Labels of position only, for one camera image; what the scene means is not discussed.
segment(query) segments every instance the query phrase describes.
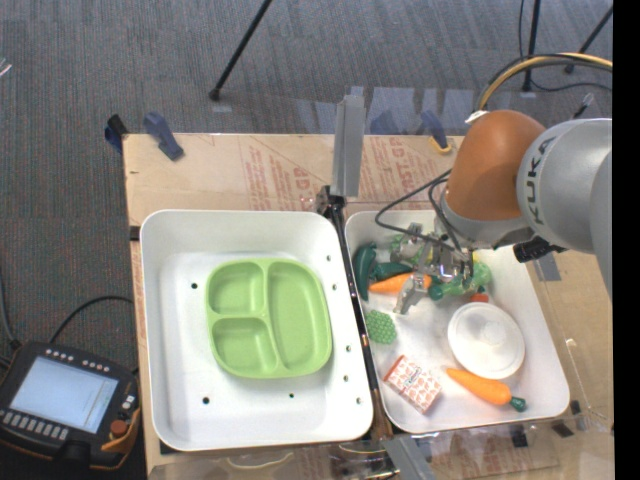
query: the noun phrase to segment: red and white box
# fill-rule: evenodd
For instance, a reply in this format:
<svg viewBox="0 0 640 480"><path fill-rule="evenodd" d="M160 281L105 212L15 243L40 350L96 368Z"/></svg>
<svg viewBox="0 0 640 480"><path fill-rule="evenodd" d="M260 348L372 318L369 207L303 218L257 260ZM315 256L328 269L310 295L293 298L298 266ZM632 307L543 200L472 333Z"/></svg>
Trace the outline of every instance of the red and white box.
<svg viewBox="0 0 640 480"><path fill-rule="evenodd" d="M442 386L435 377L407 359L404 354L396 359L383 381L421 414L427 412L442 391Z"/></svg>

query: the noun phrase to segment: green plate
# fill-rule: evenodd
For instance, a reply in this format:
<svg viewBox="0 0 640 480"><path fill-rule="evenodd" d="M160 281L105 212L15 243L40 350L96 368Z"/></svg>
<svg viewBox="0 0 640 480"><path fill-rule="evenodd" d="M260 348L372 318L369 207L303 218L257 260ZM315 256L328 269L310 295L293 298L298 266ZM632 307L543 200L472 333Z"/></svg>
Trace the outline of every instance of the green plate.
<svg viewBox="0 0 640 480"><path fill-rule="evenodd" d="M207 280L209 343L216 361L239 377L307 375L331 356L331 322L322 285L286 258L235 260Z"/></svg>

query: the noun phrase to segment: gray carpet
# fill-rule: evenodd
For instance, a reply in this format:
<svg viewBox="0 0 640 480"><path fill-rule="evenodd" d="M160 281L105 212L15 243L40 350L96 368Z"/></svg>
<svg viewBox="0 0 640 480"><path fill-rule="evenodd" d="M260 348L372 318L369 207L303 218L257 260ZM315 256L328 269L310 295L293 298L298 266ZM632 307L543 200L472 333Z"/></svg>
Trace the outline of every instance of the gray carpet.
<svg viewBox="0 0 640 480"><path fill-rule="evenodd" d="M524 0L521 46L521 0L274 0L212 102L262 1L0 0L0 59L13 66L0 77L0 268L20 340L48 340L93 297L132 296L122 157L104 140L111 115L134 132L156 110L176 132L331 133L349 91L418 88L441 107L456 94L468 105L526 53L534 7ZM541 0L536 53L577 51L612 4ZM612 59L613 17L587 53ZM608 73L534 70L527 98L522 80L508 81L496 104L551 126L591 92L583 117L611 117ZM541 89L570 84L597 85ZM449 133L460 133L466 110L445 123ZM133 368L133 326L130 304L105 301L58 341ZM0 356L10 354L2 333ZM142 439L121 470L85 476L145 478ZM53 478L69 476L0 447L0 479Z"/></svg>

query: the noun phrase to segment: table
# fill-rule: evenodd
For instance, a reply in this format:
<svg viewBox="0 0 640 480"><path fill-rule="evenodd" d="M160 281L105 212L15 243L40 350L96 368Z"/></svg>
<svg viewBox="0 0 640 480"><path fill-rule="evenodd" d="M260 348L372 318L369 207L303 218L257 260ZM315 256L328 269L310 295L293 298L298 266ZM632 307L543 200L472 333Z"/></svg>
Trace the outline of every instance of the table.
<svg viewBox="0 0 640 480"><path fill-rule="evenodd" d="M254 463L251 467L239 466L215 452L205 457L162 453L149 410L144 410L150 398L137 232L148 215L165 208L311 211L320 189L331 183L334 138L176 134L176 139L185 156L172 162L150 135L129 134L123 138L147 470L154 479L218 478L214 473L225 478L225 471L239 470L248 475L255 471ZM365 136L360 192L357 198L349 199L347 213L379 209L381 203L450 167L462 138L449 139L453 148L445 155L436 151L425 136ZM400 208L424 208L425 200ZM438 478L474 478L508 471L515 472L510 478L613 477L612 307L597 262L590 255L568 251L527 267L572 399L580 404L582 412L572 414L568 410L561 419L529 425L524 429L527 447L514 446L513 435L505 438L500 434L504 429L445 432L428 444L431 468ZM274 478L291 478L292 471L300 478L332 478L328 476L335 474L328 459L331 451L335 450L329 445L279 454L256 450L251 460L266 464L261 471L270 471ZM243 451L245 461L249 460L246 453Z"/></svg>

